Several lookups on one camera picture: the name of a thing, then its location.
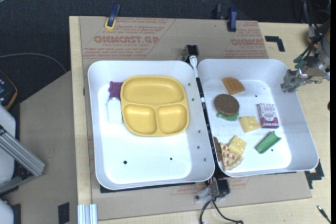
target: green object on floor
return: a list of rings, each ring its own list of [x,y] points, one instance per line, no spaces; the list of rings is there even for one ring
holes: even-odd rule
[[[238,116],[239,116],[239,113],[237,112],[236,114],[232,115],[232,116],[226,116],[226,115],[223,115],[221,113],[217,113],[216,114],[217,117],[219,118],[223,118],[223,119],[226,119],[227,121],[236,121]]]
[[[257,146],[256,150],[259,153],[266,152],[270,147],[275,145],[281,140],[280,137],[276,136],[275,131],[269,133]]]

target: yellow divided plate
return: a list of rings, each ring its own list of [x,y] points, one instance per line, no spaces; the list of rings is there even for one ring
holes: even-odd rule
[[[185,90],[174,78],[130,77],[121,86],[120,100],[123,121],[136,135],[174,135],[188,126]]]

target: purple and white box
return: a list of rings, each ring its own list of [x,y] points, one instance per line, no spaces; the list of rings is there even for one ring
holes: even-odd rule
[[[274,104],[257,104],[262,128],[276,129],[279,127],[279,121]]]

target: blue clamp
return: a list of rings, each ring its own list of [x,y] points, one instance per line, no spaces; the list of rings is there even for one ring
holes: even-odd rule
[[[112,31],[116,24],[115,17],[119,16],[120,13],[120,4],[114,3],[111,11],[110,17],[106,20],[105,29],[108,31]]]
[[[228,18],[227,30],[229,32],[235,32],[237,30],[236,29],[237,9],[234,6],[231,6],[227,10],[227,18]]]

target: wooden table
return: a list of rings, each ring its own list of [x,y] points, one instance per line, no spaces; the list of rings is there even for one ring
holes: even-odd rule
[[[198,20],[187,20],[191,25]],[[80,17],[71,16],[70,45],[71,73],[74,107],[77,194],[78,204],[92,203],[88,140],[86,128],[86,108],[83,96],[83,68],[81,57]],[[279,36],[285,52],[280,52],[276,43],[266,42],[269,58],[282,61],[294,69],[293,59],[306,48],[307,26],[303,24],[259,23],[263,36]],[[324,171],[322,180],[313,182],[312,198],[273,202],[223,209],[223,214],[231,219],[242,219],[244,223],[327,223],[318,211],[320,205],[331,218],[331,164],[330,164],[330,82],[309,84],[298,90],[299,100],[307,119],[313,140]],[[173,214],[161,214],[136,218],[114,219],[99,223],[198,223],[199,210]],[[205,211],[203,220],[209,223],[226,223],[215,209]]]

